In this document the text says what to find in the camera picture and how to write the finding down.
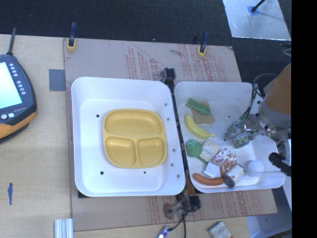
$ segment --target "device screen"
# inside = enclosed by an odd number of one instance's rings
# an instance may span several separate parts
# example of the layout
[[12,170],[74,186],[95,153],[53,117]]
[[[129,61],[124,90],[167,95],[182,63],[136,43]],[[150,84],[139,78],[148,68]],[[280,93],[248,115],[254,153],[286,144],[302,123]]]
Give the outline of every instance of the device screen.
[[6,63],[0,62],[0,109],[21,103],[22,100]]

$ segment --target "white tray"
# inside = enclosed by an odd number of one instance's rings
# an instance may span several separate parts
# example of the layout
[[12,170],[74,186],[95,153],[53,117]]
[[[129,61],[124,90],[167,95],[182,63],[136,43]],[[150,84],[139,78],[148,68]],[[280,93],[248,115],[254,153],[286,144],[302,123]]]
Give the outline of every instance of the white tray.
[[[249,83],[231,82],[180,82],[175,87],[175,98],[179,115],[180,127],[184,144],[189,139],[195,139],[203,144],[204,139],[194,136],[185,126],[184,117],[187,113],[192,114],[186,102],[189,98],[196,101],[207,101],[214,116],[212,124],[200,124],[199,126],[210,133],[215,134],[214,141],[221,145],[221,149],[233,150],[237,156],[237,163],[242,166],[249,160],[260,160],[264,164],[264,173],[260,177],[246,175],[233,188],[225,184],[207,186],[196,182],[192,178],[193,173],[203,174],[206,165],[197,158],[187,157],[189,173],[194,187],[204,193],[224,191],[237,191],[249,189],[265,189],[280,187],[284,183],[285,175],[268,160],[271,152],[278,152],[276,144],[266,135],[257,135],[246,146],[235,149],[231,140],[223,141],[223,135],[227,128],[238,121],[240,115],[250,104],[252,85]],[[258,111],[258,104],[252,108],[252,113]]]
[[[89,197],[176,195],[185,175],[169,88],[158,81],[81,77],[71,87],[75,183]],[[160,116],[167,157],[153,168],[112,165],[103,146],[102,123],[108,111],[144,109]]]

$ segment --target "button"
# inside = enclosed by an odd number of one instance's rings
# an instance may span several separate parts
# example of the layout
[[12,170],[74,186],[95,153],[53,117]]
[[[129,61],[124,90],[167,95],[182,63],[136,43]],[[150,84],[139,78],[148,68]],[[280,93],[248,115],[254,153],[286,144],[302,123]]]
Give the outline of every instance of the button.
[[6,120],[8,116],[6,114],[1,115],[1,120]]

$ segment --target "toy can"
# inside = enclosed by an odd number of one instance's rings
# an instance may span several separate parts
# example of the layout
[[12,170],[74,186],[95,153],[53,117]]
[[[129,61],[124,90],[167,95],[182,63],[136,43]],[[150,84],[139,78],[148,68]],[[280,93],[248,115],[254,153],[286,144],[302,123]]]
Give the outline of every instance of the toy can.
[[233,145],[235,148],[240,148],[242,146],[249,144],[250,141],[248,139],[248,134],[244,132],[244,133],[241,133],[241,134],[235,136],[232,139],[232,142],[233,142]]
[[234,187],[237,182],[246,176],[245,169],[240,164],[234,164],[223,176],[223,183],[228,187]]

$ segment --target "handheld device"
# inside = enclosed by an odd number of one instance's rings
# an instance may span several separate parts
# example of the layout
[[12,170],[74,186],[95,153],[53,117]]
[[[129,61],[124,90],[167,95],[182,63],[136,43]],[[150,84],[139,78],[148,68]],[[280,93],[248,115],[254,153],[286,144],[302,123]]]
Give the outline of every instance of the handheld device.
[[26,129],[38,113],[31,81],[12,53],[15,32],[9,51],[0,55],[0,143]]

